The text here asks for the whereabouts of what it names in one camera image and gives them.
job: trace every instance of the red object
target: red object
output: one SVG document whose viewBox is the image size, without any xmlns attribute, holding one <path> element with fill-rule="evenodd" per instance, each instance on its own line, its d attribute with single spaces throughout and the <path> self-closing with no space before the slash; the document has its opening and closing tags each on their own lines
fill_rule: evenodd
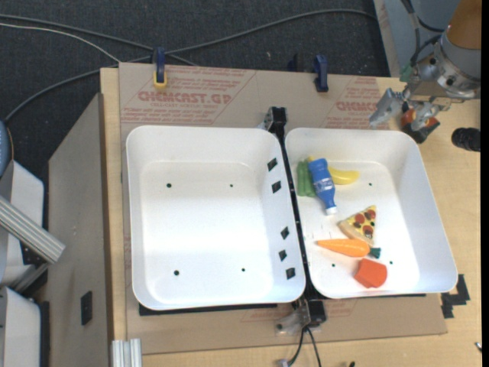
<svg viewBox="0 0 489 367">
<path fill-rule="evenodd" d="M 387 267 L 380 262 L 363 258 L 354 278 L 366 288 L 377 288 L 387 280 Z"/>
</svg>

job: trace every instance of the white tray with toy food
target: white tray with toy food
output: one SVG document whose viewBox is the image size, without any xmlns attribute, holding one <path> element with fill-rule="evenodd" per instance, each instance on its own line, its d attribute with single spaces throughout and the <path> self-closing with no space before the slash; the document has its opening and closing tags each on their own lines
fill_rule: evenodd
<svg viewBox="0 0 489 367">
<path fill-rule="evenodd" d="M 334 170 L 335 210 L 296 195 L 310 158 Z M 404 133 L 296 128 L 281 141 L 259 128 L 144 125 L 129 134 L 126 161 L 132 285 L 149 309 L 286 303 L 308 282 L 330 298 L 455 286 L 422 158 Z M 333 239 L 363 239 L 367 250 L 351 257 L 319 243 Z"/>
</svg>

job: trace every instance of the yellow banana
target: yellow banana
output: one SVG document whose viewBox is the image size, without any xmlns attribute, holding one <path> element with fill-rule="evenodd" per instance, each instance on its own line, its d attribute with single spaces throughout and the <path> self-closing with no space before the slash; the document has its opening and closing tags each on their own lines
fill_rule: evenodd
<svg viewBox="0 0 489 367">
<path fill-rule="evenodd" d="M 354 183 L 358 177 L 360 177 L 360 172 L 356 170 L 338 170 L 331 166 L 328 166 L 329 173 L 333 179 L 335 185 L 348 185 Z"/>
</svg>

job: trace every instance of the carrot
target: carrot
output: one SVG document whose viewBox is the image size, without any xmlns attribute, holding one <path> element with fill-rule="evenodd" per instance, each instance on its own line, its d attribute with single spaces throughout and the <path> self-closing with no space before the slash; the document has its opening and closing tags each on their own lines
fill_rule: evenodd
<svg viewBox="0 0 489 367">
<path fill-rule="evenodd" d="M 381 256 L 381 250 L 379 248 L 371 248 L 362 239 L 321 239 L 317 242 L 322 248 L 327 248 L 333 252 L 348 255 L 349 257 L 364 257 L 369 254 L 375 258 Z"/>
<path fill-rule="evenodd" d="M 354 278 L 366 288 L 377 288 L 387 280 L 387 267 L 380 262 L 363 258 L 358 264 Z"/>
</svg>

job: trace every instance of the blue clamp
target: blue clamp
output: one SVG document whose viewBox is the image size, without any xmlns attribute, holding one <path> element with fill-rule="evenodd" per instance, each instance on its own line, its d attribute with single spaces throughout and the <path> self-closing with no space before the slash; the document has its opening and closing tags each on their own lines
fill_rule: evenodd
<svg viewBox="0 0 489 367">
<path fill-rule="evenodd" d="M 318 93 L 327 93 L 328 88 L 328 60 L 323 54 L 317 54 L 314 58 L 314 72 L 318 74 L 318 77 L 314 79 L 316 90 Z"/>
<path fill-rule="evenodd" d="M 156 64 L 156 70 L 153 72 L 153 84 L 157 89 L 164 89 L 167 86 L 167 72 L 165 71 L 165 50 L 163 47 L 154 49 L 152 63 Z"/>
</svg>

